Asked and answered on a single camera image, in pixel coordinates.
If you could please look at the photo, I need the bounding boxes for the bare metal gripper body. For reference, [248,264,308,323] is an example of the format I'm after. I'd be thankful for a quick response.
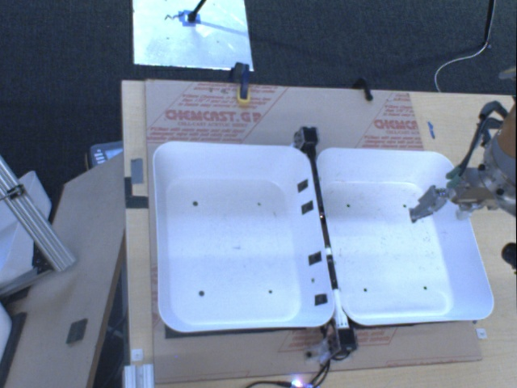
[447,167,517,221]

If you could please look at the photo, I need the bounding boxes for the white plastic tray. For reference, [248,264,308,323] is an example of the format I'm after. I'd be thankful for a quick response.
[316,147,495,327]
[152,140,337,334]

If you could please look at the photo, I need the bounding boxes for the thin black and white rod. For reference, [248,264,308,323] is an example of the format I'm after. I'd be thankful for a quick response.
[306,145,351,327]

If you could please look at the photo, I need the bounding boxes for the brown cardboard board, red print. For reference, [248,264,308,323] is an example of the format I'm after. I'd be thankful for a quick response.
[142,78,484,384]

